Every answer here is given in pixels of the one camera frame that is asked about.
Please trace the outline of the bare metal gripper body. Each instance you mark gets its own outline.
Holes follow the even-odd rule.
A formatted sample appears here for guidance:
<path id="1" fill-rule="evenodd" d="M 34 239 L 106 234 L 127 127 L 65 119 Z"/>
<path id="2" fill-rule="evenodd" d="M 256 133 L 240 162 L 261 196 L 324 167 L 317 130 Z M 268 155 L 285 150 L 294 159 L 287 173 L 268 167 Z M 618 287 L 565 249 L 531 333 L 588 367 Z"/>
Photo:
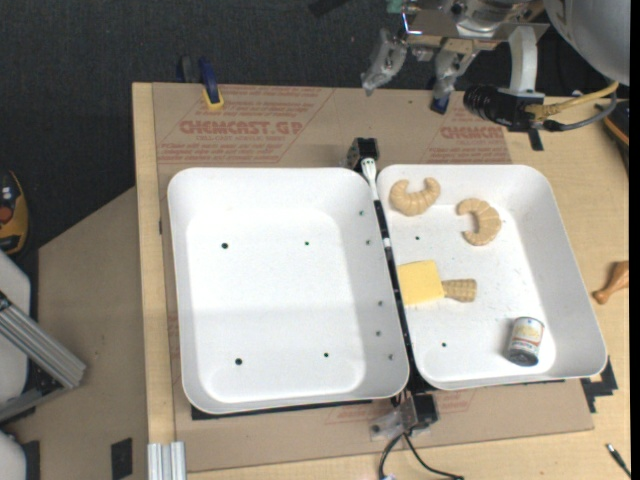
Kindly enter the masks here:
<path id="1" fill-rule="evenodd" d="M 489 51 L 520 27 L 531 28 L 539 40 L 549 28 L 534 21 L 541 9 L 541 0 L 405 0 L 404 35 L 414 49 Z"/>

